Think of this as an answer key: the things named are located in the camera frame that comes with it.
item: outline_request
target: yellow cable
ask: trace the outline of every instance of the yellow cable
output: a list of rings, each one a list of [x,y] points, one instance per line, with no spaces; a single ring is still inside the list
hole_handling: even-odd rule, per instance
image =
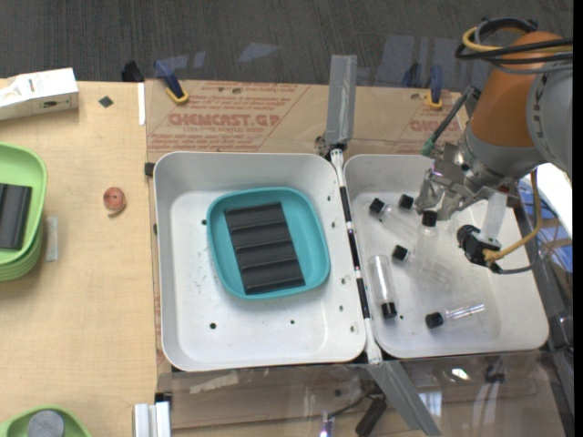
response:
[[[540,196],[538,194],[537,169],[536,168],[530,172],[530,181],[532,183],[532,192],[534,195],[535,207],[537,209],[537,224],[535,225],[533,230],[528,235],[526,235],[520,241],[517,241],[515,244],[513,244],[512,246],[509,246],[506,249],[503,249],[500,251],[493,251],[491,249],[484,249],[482,251],[482,254],[484,254],[484,258],[486,259],[486,262],[492,263],[492,262],[495,262],[496,260],[500,260],[504,256],[507,256],[508,254],[510,254],[512,251],[520,248],[521,246],[524,246],[532,238],[534,238],[537,235],[538,231],[542,227],[543,216],[542,216],[542,207],[540,204]]]
[[[489,52],[490,50],[499,50],[501,48],[504,48],[504,47],[500,47],[500,46],[483,46],[482,44],[476,44],[475,42],[472,42],[470,40],[470,36],[476,32],[476,29],[477,29],[477,26],[472,27],[471,29],[468,29],[467,31],[464,32],[464,35],[462,36],[462,41],[464,43],[464,46],[466,46],[470,50],[474,50],[475,52]],[[509,29],[505,29],[505,30],[511,31],[511,32],[519,32],[520,34],[525,34],[525,31],[520,31],[518,29],[509,28]],[[529,49],[529,50],[525,50],[525,52],[531,52],[533,50],[536,50],[537,52],[551,52],[551,53],[570,52],[573,50],[573,46],[558,46],[558,47]]]

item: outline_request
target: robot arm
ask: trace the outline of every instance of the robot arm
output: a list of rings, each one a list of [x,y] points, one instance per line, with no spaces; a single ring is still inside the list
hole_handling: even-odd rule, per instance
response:
[[[458,232],[467,258],[481,265],[491,262],[484,249],[500,249],[496,237],[501,219],[506,206],[518,199],[517,183],[522,177],[550,162],[572,182],[572,47],[570,52],[565,47],[569,39],[539,32],[520,20],[505,18],[502,22],[527,33],[506,49],[487,47],[489,51],[482,52],[489,54],[482,57],[496,69],[462,138],[455,145],[446,143],[431,151],[434,163],[425,172],[415,200],[420,213],[439,206],[441,220],[487,200],[482,229],[462,227]],[[476,38],[478,28],[470,31]],[[478,46],[467,38],[468,33],[462,50]],[[463,97],[470,95],[466,90]]]

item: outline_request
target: dark floor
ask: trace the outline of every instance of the dark floor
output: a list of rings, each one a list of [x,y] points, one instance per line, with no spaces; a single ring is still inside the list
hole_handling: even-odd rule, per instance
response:
[[[118,81],[169,58],[182,79],[327,84],[331,55],[358,55],[359,85],[398,86],[419,63],[444,87],[480,85],[483,62],[455,61],[481,18],[535,19],[572,36],[574,0],[0,0],[0,77],[72,66]]]

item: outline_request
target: stacked green bowl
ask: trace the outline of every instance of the stacked green bowl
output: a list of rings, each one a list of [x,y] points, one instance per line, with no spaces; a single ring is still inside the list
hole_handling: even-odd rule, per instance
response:
[[[23,277],[36,265],[41,253],[45,163],[30,149],[0,142],[0,183],[31,188],[22,247],[0,248],[0,281],[8,281]]]

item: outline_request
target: white tray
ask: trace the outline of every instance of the white tray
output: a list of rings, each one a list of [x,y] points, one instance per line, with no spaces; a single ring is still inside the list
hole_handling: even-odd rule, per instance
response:
[[[395,244],[407,246],[371,215],[370,203],[380,198],[396,204],[402,194],[416,198],[424,172],[431,164],[430,159],[421,156],[359,155],[347,160],[344,175],[363,265],[376,254],[390,257]],[[437,222],[441,263],[451,270],[447,283],[422,284],[410,276],[403,264],[392,264],[400,315],[385,320],[370,297],[374,336],[383,350],[398,358],[419,358],[532,350],[547,340],[547,317],[533,273],[495,275],[471,264],[458,248],[457,229],[465,224],[480,228],[486,206],[482,201],[455,214],[450,221]],[[415,224],[420,222],[415,212],[411,219]],[[508,208],[498,240],[505,248],[519,239],[514,212]],[[528,265],[524,248],[506,256],[500,265],[504,268]],[[425,314],[470,298],[485,303],[483,315],[461,320],[457,328],[453,323],[452,328],[426,327]]]
[[[331,259],[319,288],[273,300],[242,300],[217,278],[205,219],[231,191],[290,187],[313,204]],[[365,342],[363,315],[332,166],[310,154],[174,152],[154,169],[161,339],[183,371],[344,362]]]

